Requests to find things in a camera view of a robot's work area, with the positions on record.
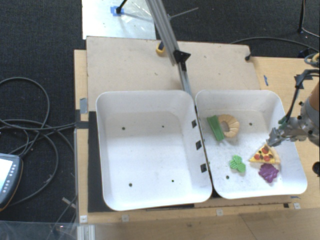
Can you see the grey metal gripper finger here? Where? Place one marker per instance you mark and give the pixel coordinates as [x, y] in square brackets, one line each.
[275, 133]
[274, 142]

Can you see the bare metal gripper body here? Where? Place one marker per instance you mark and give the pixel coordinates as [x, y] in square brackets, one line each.
[297, 130]

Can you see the yellow pizza slice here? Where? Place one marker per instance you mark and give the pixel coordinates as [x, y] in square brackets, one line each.
[265, 156]

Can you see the purple grapes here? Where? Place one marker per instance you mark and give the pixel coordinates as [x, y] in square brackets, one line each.
[268, 172]

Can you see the beige doughnut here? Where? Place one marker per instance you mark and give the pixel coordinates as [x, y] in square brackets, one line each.
[233, 127]

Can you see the green broccoli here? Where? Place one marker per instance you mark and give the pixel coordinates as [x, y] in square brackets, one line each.
[237, 163]

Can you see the white plastic tray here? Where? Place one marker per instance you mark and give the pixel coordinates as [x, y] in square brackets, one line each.
[150, 154]
[252, 184]

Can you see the green ridged block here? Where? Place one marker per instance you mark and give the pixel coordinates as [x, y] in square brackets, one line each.
[215, 128]

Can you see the thin black rod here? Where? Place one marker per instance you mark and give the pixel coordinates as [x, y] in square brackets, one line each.
[203, 146]

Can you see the pale flat board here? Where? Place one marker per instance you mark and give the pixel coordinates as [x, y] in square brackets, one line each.
[130, 66]

